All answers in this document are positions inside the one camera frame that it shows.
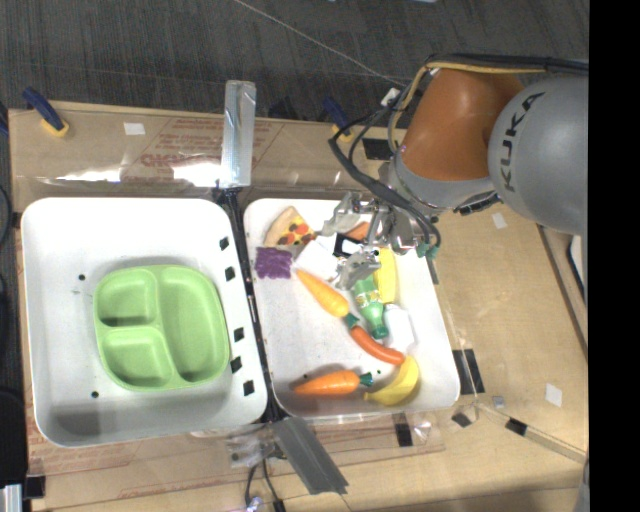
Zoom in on green divided plate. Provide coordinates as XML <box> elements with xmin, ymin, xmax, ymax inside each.
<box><xmin>92</xmin><ymin>264</ymin><xmax>232</xmax><ymax>393</ymax></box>

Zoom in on white bottle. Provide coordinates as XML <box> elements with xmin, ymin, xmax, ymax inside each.
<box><xmin>383</xmin><ymin>303</ymin><xmax>417</xmax><ymax>352</ymax></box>

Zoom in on white plastic tray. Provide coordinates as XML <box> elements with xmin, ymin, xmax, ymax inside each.
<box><xmin>19</xmin><ymin>196</ymin><xmax>269</xmax><ymax>449</ymax></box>
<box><xmin>242</xmin><ymin>197</ymin><xmax>462</xmax><ymax>419</ymax></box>

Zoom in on toy pizza slice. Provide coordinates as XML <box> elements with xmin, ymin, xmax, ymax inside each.
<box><xmin>263</xmin><ymin>205</ymin><xmax>319</xmax><ymax>249</ymax></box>

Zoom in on yellow carrot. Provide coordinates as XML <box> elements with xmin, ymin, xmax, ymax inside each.
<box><xmin>294</xmin><ymin>268</ymin><xmax>361</xmax><ymax>329</ymax></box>

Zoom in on orange sausage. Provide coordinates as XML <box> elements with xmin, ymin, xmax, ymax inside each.
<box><xmin>349</xmin><ymin>324</ymin><xmax>407</xmax><ymax>367</ymax></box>

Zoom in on yellow banana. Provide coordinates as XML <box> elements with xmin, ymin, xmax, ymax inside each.
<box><xmin>362</xmin><ymin>354</ymin><xmax>422</xmax><ymax>408</ymax></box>

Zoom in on purple grapes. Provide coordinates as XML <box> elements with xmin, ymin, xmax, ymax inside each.
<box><xmin>253</xmin><ymin>246</ymin><xmax>294</xmax><ymax>281</ymax></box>

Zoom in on black and white packet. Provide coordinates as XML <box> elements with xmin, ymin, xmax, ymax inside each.
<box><xmin>332</xmin><ymin>231</ymin><xmax>367</xmax><ymax>259</ymax></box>

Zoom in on green bottle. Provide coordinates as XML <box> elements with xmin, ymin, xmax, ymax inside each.
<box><xmin>351</xmin><ymin>276</ymin><xmax>391</xmax><ymax>341</ymax></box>

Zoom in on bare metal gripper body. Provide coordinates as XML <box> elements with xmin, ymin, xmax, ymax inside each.
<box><xmin>368</xmin><ymin>196</ymin><xmax>427</xmax><ymax>257</ymax></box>

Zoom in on brown cardboard board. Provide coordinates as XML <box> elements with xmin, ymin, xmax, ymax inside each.
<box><xmin>7</xmin><ymin>99</ymin><xmax>589</xmax><ymax>512</ymax></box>

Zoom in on white carton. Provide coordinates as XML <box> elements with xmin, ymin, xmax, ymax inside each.
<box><xmin>293</xmin><ymin>238</ymin><xmax>342</xmax><ymax>282</ymax></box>

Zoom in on orange carrot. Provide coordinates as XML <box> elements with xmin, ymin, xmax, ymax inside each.
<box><xmin>292</xmin><ymin>369</ymin><xmax>375</xmax><ymax>398</ymax></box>

